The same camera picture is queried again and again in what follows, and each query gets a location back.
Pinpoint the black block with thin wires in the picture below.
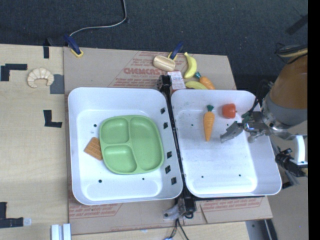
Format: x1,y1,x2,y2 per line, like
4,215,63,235
183,196,197,214
156,74,173,93

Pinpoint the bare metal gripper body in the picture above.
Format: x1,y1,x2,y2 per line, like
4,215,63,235
243,111,293,140

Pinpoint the beige croissant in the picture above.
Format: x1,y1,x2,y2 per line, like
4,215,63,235
26,66,55,89

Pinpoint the orange biscuit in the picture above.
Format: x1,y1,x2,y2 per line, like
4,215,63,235
83,136,104,162

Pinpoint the brown cardboard board, red print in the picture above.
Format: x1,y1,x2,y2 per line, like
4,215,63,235
62,46,274,236

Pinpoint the red tomato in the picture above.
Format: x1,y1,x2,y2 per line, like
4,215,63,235
221,103,238,120

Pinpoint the green divided plate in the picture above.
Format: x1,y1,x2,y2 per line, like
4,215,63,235
98,114,165,176

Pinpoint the black cylinder on white bracket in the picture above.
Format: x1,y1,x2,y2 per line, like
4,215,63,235
274,133,309,178

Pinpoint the beige hot dog bun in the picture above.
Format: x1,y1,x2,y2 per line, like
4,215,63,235
152,54,177,72

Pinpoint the white and red carton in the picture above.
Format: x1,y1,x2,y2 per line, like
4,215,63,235
166,70,187,91

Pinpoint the yellow banana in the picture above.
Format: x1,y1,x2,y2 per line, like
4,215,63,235
184,80,209,91
183,51,198,80

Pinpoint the orange carrot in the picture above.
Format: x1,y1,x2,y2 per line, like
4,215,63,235
194,71,216,91
202,104,216,143

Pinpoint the white plastic tray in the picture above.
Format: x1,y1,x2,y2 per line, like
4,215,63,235
67,86,184,206
170,88,283,199

